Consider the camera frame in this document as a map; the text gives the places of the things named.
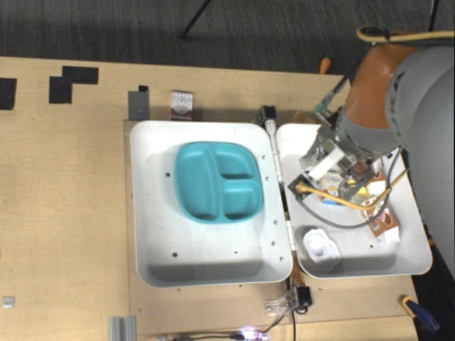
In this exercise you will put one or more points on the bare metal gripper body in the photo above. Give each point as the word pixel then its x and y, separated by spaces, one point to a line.
pixel 357 167

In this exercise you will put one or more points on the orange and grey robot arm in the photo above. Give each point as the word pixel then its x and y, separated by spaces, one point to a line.
pixel 423 119

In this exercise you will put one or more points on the red and white small carton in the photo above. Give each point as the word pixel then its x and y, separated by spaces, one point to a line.
pixel 181 105

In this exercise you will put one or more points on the yellow and white printed carton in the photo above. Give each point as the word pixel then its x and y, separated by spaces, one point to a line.
pixel 330 185

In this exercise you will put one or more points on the white plastic tray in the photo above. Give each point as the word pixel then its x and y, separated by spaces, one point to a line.
pixel 355 250
pixel 213 250

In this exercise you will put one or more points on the thin black and white rod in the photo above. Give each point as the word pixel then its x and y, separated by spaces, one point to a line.
pixel 276 155

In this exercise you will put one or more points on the teal divided plate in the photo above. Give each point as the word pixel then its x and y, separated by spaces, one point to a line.
pixel 199 183

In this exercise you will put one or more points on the white lumpy plastic object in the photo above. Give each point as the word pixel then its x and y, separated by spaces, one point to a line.
pixel 320 245

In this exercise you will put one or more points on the small yellow object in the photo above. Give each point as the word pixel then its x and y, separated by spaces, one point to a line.
pixel 362 192

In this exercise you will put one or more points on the orange carrot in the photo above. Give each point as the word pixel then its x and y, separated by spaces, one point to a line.
pixel 325 65

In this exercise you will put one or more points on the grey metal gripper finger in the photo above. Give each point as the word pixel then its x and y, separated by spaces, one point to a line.
pixel 347 190

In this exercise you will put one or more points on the small brown and white carton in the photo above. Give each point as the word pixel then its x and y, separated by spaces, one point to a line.
pixel 377 181

